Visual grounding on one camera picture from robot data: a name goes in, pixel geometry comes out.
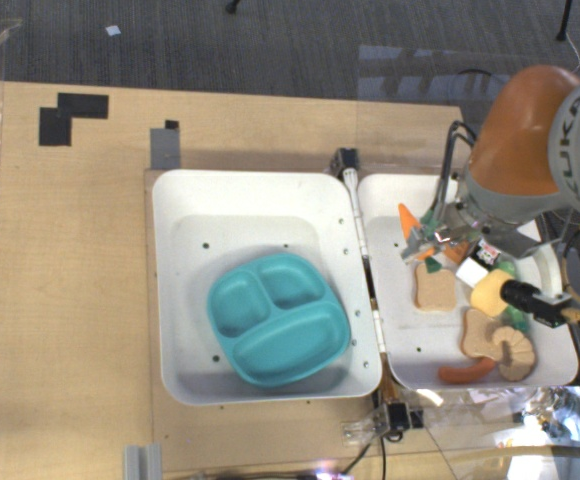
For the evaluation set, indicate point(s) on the white and black small carton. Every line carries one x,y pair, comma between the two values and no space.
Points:
472,270

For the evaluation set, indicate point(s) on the thin black and white rod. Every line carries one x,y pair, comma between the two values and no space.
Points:
356,208

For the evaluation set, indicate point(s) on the orange sausage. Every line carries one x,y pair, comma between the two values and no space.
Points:
462,373

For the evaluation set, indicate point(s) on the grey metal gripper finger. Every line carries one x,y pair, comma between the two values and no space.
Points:
410,254
417,235

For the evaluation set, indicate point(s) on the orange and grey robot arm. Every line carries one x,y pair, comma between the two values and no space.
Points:
515,138

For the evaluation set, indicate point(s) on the small orange block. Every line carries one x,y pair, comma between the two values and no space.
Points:
455,253

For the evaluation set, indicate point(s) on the yellow rounded block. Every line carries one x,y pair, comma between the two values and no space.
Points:
489,294

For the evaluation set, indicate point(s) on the black cylinder on white bracket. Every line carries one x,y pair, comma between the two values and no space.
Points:
520,294

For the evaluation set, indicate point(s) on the teal divided plate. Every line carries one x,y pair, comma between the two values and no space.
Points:
275,328

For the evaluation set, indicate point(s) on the tan bread slice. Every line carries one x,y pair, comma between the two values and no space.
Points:
476,338
435,290

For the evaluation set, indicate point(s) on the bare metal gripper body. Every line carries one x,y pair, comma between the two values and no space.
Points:
452,229

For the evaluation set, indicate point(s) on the orange carrot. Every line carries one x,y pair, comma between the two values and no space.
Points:
406,216

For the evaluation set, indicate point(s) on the green grapes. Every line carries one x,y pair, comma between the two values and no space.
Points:
509,268

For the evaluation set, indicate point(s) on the white plastic tray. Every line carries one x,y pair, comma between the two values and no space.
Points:
195,318
400,328

